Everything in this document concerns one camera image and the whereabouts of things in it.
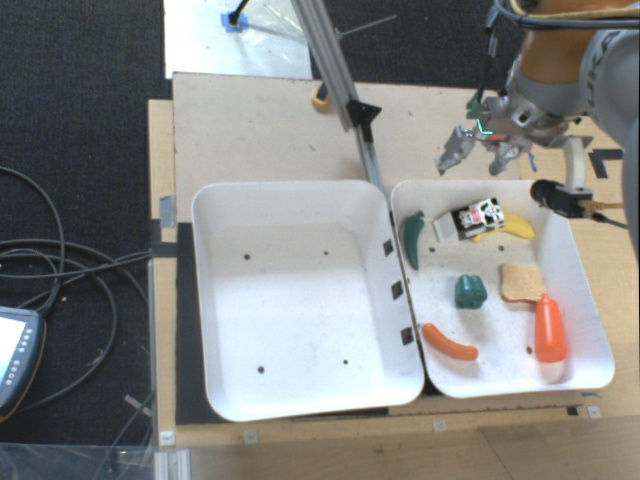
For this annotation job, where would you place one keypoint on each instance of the green chili pepper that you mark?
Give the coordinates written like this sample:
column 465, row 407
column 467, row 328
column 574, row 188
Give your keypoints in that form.
column 413, row 240

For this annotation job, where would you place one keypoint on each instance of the green bell pepper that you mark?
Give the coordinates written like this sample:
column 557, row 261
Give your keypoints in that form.
column 470, row 292

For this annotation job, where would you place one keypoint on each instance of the yellow banana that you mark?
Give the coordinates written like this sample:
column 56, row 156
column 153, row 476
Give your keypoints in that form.
column 520, row 228

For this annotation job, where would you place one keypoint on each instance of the white plastic tray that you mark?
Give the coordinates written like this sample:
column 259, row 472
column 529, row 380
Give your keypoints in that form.
column 300, row 308
column 500, row 328

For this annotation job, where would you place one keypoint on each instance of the tan bread slice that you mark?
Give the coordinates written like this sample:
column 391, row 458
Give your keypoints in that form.
column 521, row 283

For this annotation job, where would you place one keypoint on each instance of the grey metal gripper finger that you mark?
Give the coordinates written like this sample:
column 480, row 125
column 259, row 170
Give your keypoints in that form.
column 454, row 150
column 504, row 159

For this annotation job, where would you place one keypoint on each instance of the cow print milk carton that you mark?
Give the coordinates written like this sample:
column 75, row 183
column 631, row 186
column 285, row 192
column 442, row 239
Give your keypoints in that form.
column 472, row 217

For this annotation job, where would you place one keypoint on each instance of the orange bottle with white cap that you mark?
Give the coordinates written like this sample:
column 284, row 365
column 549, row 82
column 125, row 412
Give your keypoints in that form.
column 550, row 335

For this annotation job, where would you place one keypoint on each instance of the orange sausage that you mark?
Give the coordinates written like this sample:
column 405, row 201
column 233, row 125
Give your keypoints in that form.
column 447, row 344

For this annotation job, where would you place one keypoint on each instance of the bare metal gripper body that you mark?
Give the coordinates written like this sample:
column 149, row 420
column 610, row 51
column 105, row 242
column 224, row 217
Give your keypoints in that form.
column 530, row 120

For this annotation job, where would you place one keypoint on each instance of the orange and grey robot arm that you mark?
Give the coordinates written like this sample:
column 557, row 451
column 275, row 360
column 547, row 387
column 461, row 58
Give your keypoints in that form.
column 575, row 28

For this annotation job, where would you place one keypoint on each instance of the black cylinder on white bracket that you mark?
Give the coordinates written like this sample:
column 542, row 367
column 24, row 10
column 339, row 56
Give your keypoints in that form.
column 567, row 200

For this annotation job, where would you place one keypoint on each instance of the pale wood board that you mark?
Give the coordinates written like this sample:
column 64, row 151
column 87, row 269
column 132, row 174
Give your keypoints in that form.
column 250, row 128

